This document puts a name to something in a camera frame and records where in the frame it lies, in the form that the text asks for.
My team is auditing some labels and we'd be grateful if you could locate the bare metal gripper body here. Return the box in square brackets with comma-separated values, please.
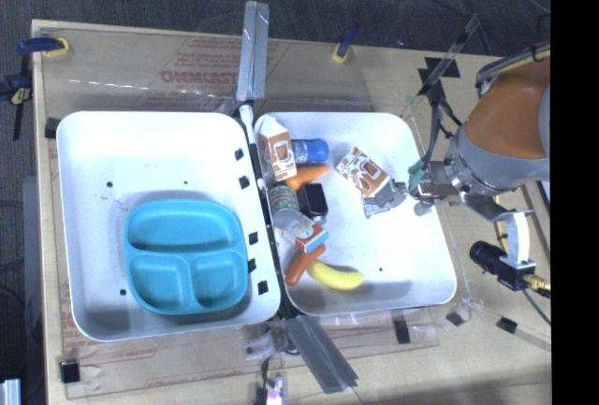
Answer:
[408, 159, 475, 217]

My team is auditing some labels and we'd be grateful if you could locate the orange carrot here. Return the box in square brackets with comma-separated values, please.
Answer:
[285, 164, 331, 192]

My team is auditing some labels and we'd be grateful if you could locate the white plastic tray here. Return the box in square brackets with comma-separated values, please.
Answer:
[54, 109, 283, 343]
[254, 110, 459, 318]

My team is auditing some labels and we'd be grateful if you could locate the yellow banana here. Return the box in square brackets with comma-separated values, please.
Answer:
[306, 258, 366, 293]

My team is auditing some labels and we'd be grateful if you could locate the blue bottle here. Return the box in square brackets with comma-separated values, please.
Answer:
[289, 137, 330, 166]

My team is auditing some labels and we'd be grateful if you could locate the orange and white patterned carton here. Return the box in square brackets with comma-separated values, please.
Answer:
[334, 145, 392, 199]

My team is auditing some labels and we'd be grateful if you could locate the black cylinder on white bracket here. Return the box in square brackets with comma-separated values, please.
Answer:
[469, 210, 538, 293]

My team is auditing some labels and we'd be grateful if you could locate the orange sausage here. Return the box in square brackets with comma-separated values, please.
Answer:
[285, 243, 328, 288]

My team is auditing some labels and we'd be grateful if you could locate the orange and white tall carton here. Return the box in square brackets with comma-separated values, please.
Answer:
[256, 113, 299, 182]

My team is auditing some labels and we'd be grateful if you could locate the brown cardboard board, red print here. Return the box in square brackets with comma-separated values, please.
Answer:
[39, 26, 474, 400]

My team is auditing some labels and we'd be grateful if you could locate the blue divided plate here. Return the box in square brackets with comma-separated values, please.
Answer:
[123, 197, 251, 317]

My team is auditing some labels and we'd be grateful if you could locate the black can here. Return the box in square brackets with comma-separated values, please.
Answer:
[296, 181, 330, 223]

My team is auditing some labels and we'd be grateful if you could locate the white red and blue carton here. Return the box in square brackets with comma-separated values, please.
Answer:
[279, 222, 329, 255]

